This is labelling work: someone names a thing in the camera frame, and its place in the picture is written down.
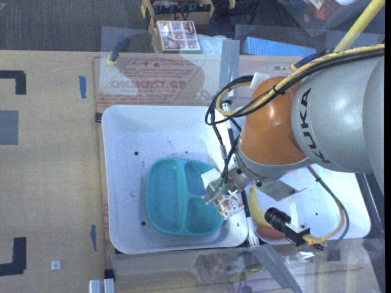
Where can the white plastic tray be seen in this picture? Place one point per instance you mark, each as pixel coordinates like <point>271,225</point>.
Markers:
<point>323,215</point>
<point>128,194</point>

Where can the teal divided plate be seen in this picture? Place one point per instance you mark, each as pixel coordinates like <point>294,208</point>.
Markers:
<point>166,197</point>

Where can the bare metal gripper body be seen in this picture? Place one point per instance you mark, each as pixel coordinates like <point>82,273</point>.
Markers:
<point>236,177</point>

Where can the box with picture tiles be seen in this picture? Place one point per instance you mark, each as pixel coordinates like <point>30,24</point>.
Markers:
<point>177,36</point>

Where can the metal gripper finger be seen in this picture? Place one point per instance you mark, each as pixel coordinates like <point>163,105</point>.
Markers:
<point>210,198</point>

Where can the yellow banana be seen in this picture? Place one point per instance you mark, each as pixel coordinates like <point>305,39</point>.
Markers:
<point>256,206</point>

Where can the red sausage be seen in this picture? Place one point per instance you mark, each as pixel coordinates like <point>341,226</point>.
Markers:
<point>268,232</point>

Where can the brown cardboard board red print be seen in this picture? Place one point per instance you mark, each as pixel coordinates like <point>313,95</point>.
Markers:
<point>159,81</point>

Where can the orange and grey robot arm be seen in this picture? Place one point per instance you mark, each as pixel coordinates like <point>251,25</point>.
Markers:
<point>330,117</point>

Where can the blue foam block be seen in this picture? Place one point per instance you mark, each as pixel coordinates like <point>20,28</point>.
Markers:
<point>275,47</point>

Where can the white and orange patterned carton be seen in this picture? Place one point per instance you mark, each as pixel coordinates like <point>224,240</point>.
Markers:
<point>229,205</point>

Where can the black cylinder on white bracket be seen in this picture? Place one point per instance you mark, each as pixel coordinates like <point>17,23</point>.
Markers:
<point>276,219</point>

